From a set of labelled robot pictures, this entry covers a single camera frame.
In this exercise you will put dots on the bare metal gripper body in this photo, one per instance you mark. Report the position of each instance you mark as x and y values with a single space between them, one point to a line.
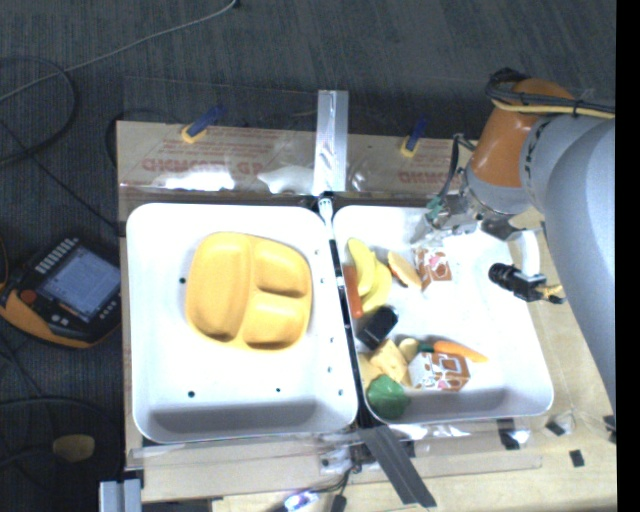
457 214

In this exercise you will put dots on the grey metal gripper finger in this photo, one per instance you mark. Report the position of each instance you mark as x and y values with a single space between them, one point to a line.
423 229

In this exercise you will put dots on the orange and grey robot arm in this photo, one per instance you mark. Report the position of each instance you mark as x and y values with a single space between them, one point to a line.
575 200

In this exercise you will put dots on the small orange and white carton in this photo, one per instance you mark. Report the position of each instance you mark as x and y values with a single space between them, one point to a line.
434 267

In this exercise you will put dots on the tan bread slice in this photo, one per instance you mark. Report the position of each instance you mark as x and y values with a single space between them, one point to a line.
404 270

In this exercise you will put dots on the yellow banana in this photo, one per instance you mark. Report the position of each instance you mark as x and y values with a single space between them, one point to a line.
367 272

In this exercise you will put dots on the plain orange carrot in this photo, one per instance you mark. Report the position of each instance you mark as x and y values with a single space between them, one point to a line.
354 295

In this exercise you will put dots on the white plastic tray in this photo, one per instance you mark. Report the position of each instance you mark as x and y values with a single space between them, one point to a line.
475 310
240 390

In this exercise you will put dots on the black box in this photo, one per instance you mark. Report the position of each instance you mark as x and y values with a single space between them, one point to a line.
377 327

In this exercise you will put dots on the small pale yellow lump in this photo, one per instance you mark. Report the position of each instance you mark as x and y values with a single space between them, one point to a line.
408 347

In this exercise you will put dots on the orange carrot with green top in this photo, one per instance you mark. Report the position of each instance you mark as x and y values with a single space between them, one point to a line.
457 350

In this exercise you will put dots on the pale yellow cheese wedge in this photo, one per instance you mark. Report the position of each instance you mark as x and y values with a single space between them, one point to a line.
389 362

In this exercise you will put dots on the large orange and white carton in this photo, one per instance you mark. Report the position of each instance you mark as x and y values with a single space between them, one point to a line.
442 372

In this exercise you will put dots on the green broccoli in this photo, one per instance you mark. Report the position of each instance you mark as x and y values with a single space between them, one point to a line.
386 397

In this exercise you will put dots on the brown cardboard board red print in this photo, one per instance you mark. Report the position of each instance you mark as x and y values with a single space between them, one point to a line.
250 155

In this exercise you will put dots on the yellow divided plate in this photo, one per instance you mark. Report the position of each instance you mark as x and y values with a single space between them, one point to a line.
225 285

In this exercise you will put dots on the yellow oval object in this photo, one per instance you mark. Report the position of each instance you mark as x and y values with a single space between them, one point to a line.
74 447

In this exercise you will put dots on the black cylinder on white bracket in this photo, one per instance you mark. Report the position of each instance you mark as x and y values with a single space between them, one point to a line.
510 277

